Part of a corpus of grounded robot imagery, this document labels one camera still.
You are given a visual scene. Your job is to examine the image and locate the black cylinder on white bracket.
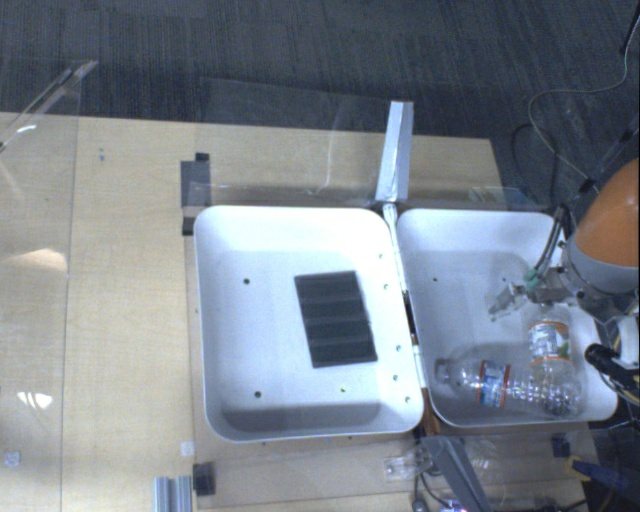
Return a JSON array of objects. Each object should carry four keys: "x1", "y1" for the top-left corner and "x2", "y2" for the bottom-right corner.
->
[{"x1": 583, "y1": 313, "x2": 640, "y2": 384}]

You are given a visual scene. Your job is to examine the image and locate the white plastic tray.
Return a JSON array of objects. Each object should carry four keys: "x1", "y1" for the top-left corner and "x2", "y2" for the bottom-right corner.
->
[
  {"x1": 192, "y1": 204, "x2": 426, "y2": 444},
  {"x1": 394, "y1": 207, "x2": 620, "y2": 429}
]

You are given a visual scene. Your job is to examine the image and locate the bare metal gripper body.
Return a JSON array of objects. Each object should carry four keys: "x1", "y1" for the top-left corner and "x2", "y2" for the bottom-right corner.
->
[{"x1": 519, "y1": 266, "x2": 584, "y2": 307}]

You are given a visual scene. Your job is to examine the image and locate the clear bottle orange green label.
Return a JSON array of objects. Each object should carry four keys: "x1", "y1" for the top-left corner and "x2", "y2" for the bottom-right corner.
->
[{"x1": 525, "y1": 304, "x2": 577, "y2": 384}]

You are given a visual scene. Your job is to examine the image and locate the black ribbed foam pad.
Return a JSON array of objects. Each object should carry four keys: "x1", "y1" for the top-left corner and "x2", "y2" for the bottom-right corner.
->
[{"x1": 293, "y1": 270, "x2": 379, "y2": 370}]

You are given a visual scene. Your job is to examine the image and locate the clear bottle red blue label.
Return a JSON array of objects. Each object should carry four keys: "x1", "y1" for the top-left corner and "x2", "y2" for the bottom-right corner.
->
[{"x1": 433, "y1": 344, "x2": 584, "y2": 419}]

